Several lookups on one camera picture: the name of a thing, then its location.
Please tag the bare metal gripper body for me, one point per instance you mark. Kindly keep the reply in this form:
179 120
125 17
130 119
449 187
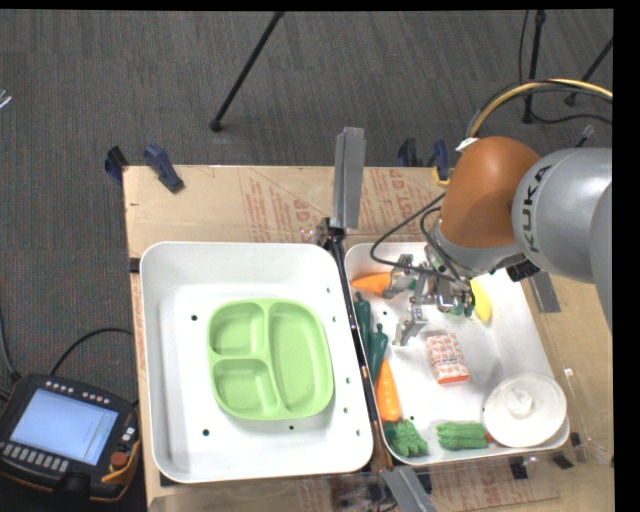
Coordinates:
445 292

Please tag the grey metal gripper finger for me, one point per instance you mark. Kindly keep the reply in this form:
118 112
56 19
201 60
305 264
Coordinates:
411 327
400 280

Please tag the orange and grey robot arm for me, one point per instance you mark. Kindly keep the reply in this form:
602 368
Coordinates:
560 210

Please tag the orange carrot with green leaves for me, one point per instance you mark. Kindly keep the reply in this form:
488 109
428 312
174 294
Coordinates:
389 395
372 283
460 436

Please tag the yellow banana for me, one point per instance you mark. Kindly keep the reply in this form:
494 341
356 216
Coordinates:
483 302

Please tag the dark green pepper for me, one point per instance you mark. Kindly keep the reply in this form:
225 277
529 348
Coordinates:
363 315
377 350

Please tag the orange and white carton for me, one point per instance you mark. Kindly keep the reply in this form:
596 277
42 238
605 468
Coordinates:
447 357

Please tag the white plastic tray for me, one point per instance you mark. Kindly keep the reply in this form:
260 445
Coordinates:
450 400
180 310

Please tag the green divided plate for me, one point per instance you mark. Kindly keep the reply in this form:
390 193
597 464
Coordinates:
300 360

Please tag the white round bowl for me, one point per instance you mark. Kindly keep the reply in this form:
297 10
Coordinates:
525 410

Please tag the brown cardboard board red print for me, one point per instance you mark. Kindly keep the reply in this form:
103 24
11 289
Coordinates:
210 210

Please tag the black tripod stand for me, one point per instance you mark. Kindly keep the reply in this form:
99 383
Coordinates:
534 60
245 72

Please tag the black cylinder on white bracket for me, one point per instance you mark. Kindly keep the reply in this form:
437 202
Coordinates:
522 270

